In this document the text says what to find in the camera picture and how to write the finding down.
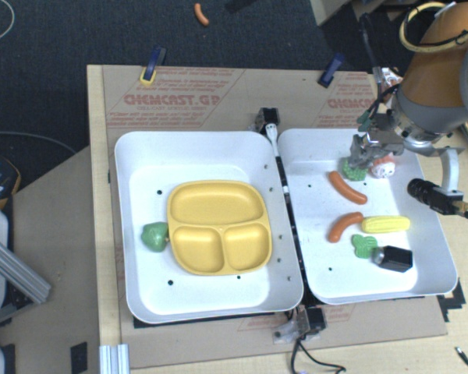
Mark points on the black cylinder on white bracket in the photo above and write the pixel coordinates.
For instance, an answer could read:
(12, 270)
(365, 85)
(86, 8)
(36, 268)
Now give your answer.
(433, 197)

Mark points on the black bottle with silver cap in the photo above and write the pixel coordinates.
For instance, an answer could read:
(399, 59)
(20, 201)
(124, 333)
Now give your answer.
(396, 258)

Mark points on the green toy pepper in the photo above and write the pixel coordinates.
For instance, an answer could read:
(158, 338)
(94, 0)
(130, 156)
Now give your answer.
(154, 237)

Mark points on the green toy broccoli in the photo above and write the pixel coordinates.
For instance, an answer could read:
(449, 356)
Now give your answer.
(363, 245)
(355, 173)

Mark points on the thin black and white rod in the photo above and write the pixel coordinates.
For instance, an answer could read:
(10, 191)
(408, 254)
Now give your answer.
(284, 177)

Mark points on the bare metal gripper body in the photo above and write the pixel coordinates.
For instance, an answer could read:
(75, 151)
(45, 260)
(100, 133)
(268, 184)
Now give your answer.
(386, 135)

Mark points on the yellow toy corn cob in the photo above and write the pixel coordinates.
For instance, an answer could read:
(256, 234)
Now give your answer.
(386, 224)

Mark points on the brown cardboard board red print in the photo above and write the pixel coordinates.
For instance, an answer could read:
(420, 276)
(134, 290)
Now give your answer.
(218, 92)

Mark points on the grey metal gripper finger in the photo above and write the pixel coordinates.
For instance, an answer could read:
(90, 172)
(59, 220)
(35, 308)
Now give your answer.
(371, 155)
(357, 150)

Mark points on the yellow divided plate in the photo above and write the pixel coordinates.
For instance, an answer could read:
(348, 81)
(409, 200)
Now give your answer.
(218, 224)

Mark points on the white plastic tray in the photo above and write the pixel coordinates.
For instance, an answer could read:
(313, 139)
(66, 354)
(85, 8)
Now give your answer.
(374, 286)
(203, 298)

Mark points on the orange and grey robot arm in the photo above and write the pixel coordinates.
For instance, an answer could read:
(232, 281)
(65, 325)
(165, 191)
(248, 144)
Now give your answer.
(433, 72)

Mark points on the white and red toy food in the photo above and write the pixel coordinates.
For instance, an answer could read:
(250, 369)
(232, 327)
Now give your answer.
(385, 168)

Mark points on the orange toy sausage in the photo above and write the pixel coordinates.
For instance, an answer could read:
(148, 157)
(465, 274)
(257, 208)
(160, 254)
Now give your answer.
(343, 225)
(201, 14)
(347, 188)

